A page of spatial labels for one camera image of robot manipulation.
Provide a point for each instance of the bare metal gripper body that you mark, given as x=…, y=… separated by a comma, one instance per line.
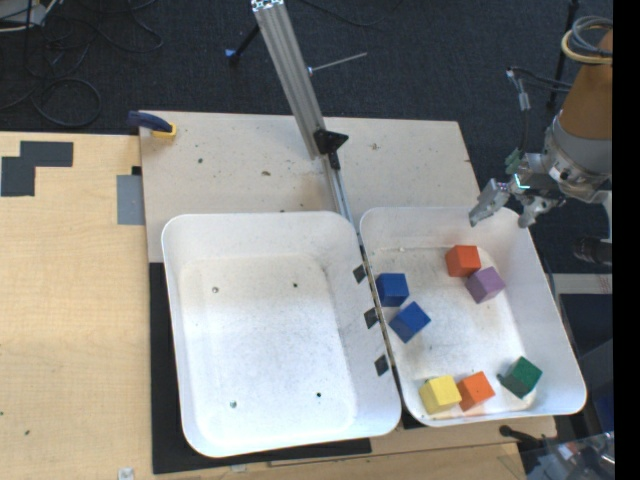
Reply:
x=542, y=180

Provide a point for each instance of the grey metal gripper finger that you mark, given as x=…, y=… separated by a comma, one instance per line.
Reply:
x=534, y=211
x=489, y=203

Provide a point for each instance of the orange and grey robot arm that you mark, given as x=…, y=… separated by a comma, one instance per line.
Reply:
x=590, y=103

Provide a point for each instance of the orange cube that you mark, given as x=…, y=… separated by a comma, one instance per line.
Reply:
x=476, y=390
x=462, y=260

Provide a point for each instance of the purple cube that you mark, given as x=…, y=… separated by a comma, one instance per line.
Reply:
x=485, y=284

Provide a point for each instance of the blue cube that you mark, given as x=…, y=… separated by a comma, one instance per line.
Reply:
x=410, y=321
x=392, y=289

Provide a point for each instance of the white plastic tray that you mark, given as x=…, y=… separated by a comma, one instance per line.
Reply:
x=265, y=328
x=460, y=333

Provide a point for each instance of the green cube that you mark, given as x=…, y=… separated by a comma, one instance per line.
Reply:
x=521, y=377

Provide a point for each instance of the yellow cube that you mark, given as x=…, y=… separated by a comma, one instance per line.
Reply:
x=440, y=394

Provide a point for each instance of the pale wood board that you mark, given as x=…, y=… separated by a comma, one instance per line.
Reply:
x=240, y=168

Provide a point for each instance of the black cylinder on white bracket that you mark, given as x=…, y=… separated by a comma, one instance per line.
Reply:
x=592, y=250

